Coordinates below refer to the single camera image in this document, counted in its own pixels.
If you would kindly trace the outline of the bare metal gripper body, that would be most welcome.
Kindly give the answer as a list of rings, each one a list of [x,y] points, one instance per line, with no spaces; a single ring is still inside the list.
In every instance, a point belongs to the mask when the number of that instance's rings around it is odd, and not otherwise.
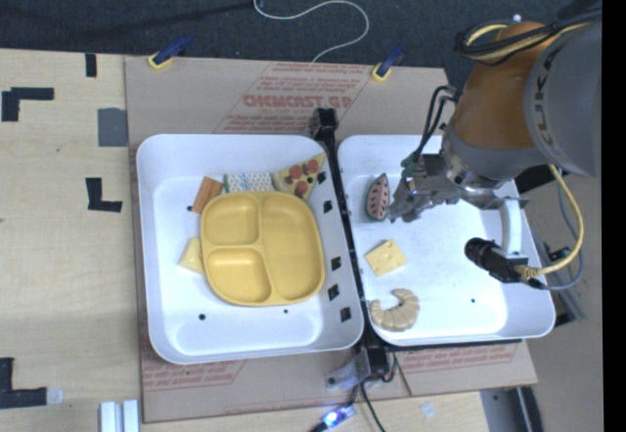
[[[441,153],[409,154],[401,162],[401,177],[393,201],[404,200],[403,212],[412,206],[422,213],[440,204],[456,204],[463,200],[481,210],[496,210],[504,198],[495,190],[504,181],[479,175],[455,155]]]

